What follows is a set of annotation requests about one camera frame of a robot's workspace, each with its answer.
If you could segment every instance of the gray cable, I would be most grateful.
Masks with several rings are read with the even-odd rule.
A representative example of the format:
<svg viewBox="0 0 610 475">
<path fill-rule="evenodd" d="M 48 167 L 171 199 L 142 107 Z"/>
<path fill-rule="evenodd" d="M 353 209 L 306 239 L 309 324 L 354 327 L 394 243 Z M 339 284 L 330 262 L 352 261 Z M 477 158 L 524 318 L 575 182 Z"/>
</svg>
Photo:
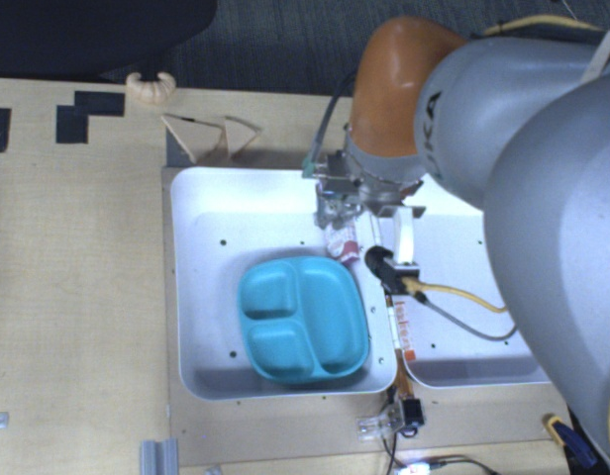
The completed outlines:
<svg viewBox="0 0 610 475">
<path fill-rule="evenodd" d="M 426 306 L 427 308 L 430 308 L 435 313 L 440 314 L 442 317 L 444 317 L 445 319 L 451 321 L 456 326 L 459 326 L 463 330 L 468 331 L 470 334 L 474 334 L 475 336 L 480 337 L 481 339 L 487 339 L 488 341 L 505 341 L 506 339 L 512 337 L 514 335 L 514 333 L 516 332 L 516 330 L 517 330 L 516 326 L 514 326 L 510 330 L 510 332 L 508 332 L 507 334 L 504 334 L 502 336 L 491 336 L 489 334 L 485 334 L 484 332 L 479 332 L 476 329 L 471 328 L 468 324 L 464 324 L 457 317 L 453 317 L 450 313 L 445 312 L 439 306 L 437 306 L 435 303 L 432 303 L 431 300 L 429 298 L 427 298 L 426 295 L 423 294 L 422 292 L 418 292 L 413 297 L 415 298 L 415 300 L 418 303 Z"/>
</svg>

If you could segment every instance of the wooden tabletop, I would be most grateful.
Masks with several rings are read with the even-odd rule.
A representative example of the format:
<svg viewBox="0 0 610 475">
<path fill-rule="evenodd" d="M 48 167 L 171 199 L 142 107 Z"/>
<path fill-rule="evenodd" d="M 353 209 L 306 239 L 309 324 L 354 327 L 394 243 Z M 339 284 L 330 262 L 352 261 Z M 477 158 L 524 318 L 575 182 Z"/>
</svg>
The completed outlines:
<svg viewBox="0 0 610 475">
<path fill-rule="evenodd" d="M 327 104 L 324 97 L 180 89 L 161 107 L 126 98 L 123 116 L 87 118 L 88 143 L 57 143 L 57 106 L 73 106 L 76 91 L 124 87 L 0 79 L 0 108 L 11 110 L 8 147 L 0 153 L 0 412 L 10 416 L 0 429 L 0 474 L 136 474 L 141 441 L 171 435 L 160 116 L 234 116 L 261 128 L 237 161 L 216 154 L 210 165 L 298 168 Z M 342 144 L 350 106 L 348 99 L 339 104 L 328 148 Z M 418 394 L 432 396 L 421 388 Z M 444 396 L 450 404 L 427 413 L 424 440 L 401 442 L 400 459 L 466 453 L 504 475 L 568 472 L 541 423 L 544 413 L 566 416 L 551 385 Z M 343 417 L 353 399 L 328 400 L 328 413 Z M 290 400 L 292 418 L 318 407 L 310 398 Z M 214 430 L 237 426 L 223 407 L 206 413 Z M 237 435 L 222 434 L 220 452 L 241 450 L 246 435 L 271 437 L 263 421 L 254 429 L 246 424 Z M 461 446 L 454 430 L 499 442 Z M 320 438 L 311 436 L 315 453 Z M 324 456 L 271 460 L 272 445 L 261 442 L 265 455 L 254 462 L 229 462 L 242 459 L 226 453 L 216 459 L 226 475 L 384 473 L 380 445 L 353 438 L 339 445 L 321 450 Z"/>
</svg>

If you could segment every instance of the blue divided plate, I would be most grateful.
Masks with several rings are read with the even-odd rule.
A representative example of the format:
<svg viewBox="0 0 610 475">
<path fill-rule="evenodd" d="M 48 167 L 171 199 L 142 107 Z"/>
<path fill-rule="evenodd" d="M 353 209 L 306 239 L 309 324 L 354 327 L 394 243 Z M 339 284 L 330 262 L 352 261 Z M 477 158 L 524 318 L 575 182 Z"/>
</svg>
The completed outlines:
<svg viewBox="0 0 610 475">
<path fill-rule="evenodd" d="M 238 307 L 248 357 L 268 380 L 307 384 L 341 378 L 368 355 L 356 283 L 331 258 L 256 265 L 239 284 Z"/>
</svg>

